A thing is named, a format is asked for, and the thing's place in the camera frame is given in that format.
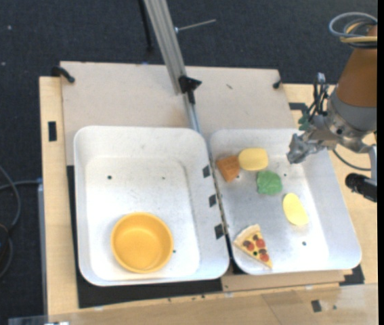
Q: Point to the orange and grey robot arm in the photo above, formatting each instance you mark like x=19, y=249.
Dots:
x=359, y=80

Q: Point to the green toy lettuce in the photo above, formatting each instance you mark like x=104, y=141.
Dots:
x=269, y=182

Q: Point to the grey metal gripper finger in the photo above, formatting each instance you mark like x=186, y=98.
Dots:
x=310, y=151
x=293, y=149

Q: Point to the yellow bowl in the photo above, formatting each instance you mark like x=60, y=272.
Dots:
x=141, y=242

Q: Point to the white plastic tray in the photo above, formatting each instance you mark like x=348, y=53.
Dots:
x=320, y=215
x=137, y=181

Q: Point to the pale cardboard board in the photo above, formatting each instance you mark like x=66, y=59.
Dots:
x=127, y=97

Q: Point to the yellow rounded toy block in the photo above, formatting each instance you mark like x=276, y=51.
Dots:
x=253, y=159

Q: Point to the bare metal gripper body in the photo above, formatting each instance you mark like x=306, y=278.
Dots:
x=327, y=135

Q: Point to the thin black and white rod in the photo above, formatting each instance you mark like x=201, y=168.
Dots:
x=220, y=201

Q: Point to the toy pizza slice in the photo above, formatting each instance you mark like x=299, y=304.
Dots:
x=254, y=245

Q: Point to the black cylinder on white bracket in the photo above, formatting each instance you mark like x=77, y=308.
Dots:
x=361, y=184

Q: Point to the orange toy bread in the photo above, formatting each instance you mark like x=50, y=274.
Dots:
x=228, y=168

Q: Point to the yellow oval toy chip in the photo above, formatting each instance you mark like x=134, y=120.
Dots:
x=295, y=209

